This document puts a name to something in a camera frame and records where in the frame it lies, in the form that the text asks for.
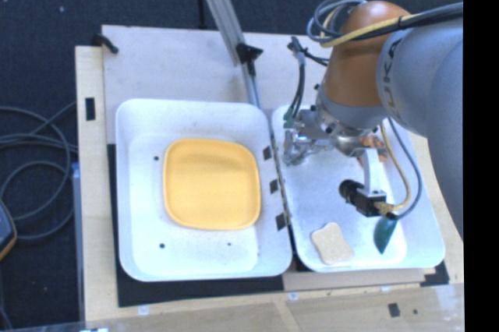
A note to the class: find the yellow plate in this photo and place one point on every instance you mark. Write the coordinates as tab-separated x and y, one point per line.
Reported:
210	184

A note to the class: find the white plastic tray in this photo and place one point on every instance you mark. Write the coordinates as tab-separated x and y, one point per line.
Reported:
312	198
195	256

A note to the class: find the black cylinder on white bracket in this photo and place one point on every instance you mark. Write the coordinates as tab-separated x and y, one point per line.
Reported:
368	190

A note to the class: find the dark green pointed toy food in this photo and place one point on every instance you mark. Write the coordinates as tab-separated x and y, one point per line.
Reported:
383	235

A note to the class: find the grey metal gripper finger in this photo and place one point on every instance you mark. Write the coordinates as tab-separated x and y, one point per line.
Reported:
289	151
310	148

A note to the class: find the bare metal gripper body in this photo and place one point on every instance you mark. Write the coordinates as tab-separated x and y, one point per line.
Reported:
317	128

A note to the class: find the pale wood board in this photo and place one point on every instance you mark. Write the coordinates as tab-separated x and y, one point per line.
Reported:
93	205

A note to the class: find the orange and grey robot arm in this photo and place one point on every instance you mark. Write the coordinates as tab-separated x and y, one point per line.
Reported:
413	81

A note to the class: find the small orange toy food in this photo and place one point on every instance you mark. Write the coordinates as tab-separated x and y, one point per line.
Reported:
367	142

